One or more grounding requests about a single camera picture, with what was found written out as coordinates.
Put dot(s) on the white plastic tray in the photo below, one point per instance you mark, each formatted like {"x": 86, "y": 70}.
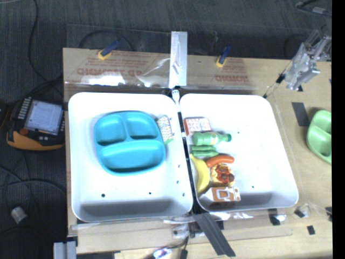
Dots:
{"x": 129, "y": 196}
{"x": 264, "y": 155}

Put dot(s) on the small grey can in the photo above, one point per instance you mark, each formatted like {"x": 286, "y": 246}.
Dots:
{"x": 19, "y": 214}

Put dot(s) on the orange and white carton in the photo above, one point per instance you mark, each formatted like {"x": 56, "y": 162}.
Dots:
{"x": 225, "y": 194}

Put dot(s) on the white and green carton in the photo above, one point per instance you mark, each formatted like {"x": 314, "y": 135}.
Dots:
{"x": 165, "y": 129}

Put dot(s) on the orange sausage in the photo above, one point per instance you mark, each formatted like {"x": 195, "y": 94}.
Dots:
{"x": 219, "y": 160}

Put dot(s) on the pizza slice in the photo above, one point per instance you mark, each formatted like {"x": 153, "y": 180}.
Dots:
{"x": 222, "y": 174}

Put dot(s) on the brown cardboard board red print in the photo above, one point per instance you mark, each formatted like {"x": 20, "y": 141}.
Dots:
{"x": 285, "y": 241}

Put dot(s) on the blue divided plate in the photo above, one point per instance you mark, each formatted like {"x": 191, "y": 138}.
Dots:
{"x": 129, "y": 152}

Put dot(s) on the green plastic bottle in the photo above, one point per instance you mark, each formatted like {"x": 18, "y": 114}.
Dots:
{"x": 207, "y": 138}

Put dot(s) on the green pea pods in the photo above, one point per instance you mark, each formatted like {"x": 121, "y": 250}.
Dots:
{"x": 203, "y": 151}

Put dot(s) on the red and white packet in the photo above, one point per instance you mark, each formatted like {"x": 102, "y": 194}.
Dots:
{"x": 196, "y": 125}

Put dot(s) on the yellow banana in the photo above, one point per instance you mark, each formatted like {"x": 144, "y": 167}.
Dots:
{"x": 202, "y": 175}

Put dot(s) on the thin black and white rod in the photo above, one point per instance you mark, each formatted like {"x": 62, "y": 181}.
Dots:
{"x": 180, "y": 123}

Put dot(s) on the green divided plate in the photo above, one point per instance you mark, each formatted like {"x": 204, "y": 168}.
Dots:
{"x": 319, "y": 139}

